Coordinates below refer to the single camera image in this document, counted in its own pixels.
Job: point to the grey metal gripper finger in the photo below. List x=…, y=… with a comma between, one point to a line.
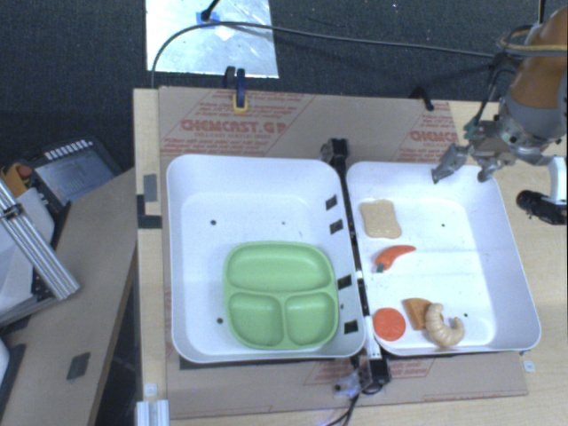
x=447, y=163
x=488, y=169

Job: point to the thin black and white rod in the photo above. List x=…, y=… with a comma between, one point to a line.
x=352, y=238

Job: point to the brown cardboard board red print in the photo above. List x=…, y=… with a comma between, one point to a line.
x=275, y=122

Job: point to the orange pizza slice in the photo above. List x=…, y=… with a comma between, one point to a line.
x=415, y=311

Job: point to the green divided plate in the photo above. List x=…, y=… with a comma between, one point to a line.
x=281, y=295

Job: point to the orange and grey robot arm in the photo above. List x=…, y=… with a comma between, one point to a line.
x=539, y=78

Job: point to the white plastic tray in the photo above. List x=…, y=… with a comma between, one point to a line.
x=248, y=220
x=470, y=260

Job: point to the beige croissant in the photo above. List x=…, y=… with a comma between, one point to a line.
x=443, y=327

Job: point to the orange carrot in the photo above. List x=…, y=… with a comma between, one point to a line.
x=392, y=255

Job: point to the orange round slice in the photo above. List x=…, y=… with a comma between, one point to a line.
x=389, y=324

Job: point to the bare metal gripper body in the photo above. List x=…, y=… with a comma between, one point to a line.
x=503, y=142

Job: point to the beige bread slice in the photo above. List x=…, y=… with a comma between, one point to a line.
x=380, y=219

